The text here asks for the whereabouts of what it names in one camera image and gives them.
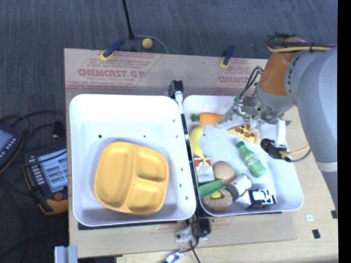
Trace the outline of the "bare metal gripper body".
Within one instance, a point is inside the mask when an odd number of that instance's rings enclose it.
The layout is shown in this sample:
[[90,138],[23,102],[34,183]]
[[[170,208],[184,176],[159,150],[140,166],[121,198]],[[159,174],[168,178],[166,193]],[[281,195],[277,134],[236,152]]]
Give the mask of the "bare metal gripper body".
[[291,103],[283,96],[237,96],[234,99],[235,113],[244,118],[260,123],[276,124],[291,108]]

